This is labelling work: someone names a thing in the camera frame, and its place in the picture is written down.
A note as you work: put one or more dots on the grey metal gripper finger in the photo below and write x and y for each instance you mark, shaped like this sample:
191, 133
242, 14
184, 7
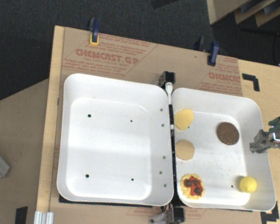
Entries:
257, 147
262, 136

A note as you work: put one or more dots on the brown round toy biscuit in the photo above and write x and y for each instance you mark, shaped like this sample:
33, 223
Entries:
228, 133

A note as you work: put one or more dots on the yellow toy lemon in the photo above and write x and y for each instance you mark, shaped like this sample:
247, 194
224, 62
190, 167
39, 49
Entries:
248, 184

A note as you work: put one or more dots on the white plastic tray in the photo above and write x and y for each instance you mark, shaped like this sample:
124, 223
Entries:
114, 144
220, 168

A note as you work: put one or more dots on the tan round toy biscuit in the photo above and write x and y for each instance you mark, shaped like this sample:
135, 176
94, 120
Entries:
185, 149

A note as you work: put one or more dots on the toy spaghetti with meatballs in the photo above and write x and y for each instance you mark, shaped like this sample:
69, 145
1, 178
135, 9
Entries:
192, 186

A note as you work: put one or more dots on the yellow round toy biscuit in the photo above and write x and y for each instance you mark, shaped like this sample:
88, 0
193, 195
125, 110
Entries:
183, 118

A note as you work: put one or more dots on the thin black and white rod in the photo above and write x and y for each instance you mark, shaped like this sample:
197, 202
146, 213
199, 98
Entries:
172, 119

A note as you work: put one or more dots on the brown cardboard board red print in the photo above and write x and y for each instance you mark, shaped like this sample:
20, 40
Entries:
127, 55

